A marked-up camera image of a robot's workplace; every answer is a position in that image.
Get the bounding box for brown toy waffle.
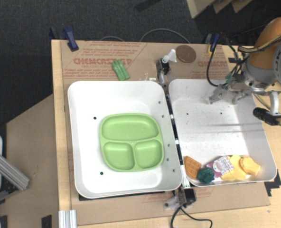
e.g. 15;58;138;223
183;155;202;179

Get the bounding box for black cylinder on white bracket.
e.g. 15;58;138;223
253;90;281;128

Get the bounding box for white plastic tray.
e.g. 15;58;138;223
168;78;278;188
67;80;184;200

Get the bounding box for white and pink packet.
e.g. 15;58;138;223
206;155;235;179

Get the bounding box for dark green toy broccoli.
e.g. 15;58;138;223
197;167;215;183

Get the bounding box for black block with thin wires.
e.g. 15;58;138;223
157;58;171;76
183;188;197;203

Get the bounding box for yellow toy cheese piece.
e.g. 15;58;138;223
220;153;247;181

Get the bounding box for thin black and white rod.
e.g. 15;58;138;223
162;48;188;189

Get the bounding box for brown cardboard board, red print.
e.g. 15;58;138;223
60;40;272;219

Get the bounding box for brown round disc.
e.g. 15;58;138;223
175;44;197;64

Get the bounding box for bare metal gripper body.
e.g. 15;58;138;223
223;77;269;98

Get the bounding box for green divided plate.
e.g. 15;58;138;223
99;113;165;172

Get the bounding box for green toy asparagus bunch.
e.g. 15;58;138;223
111;58;131;81

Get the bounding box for yellow toy fries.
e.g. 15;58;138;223
239;156;262;176

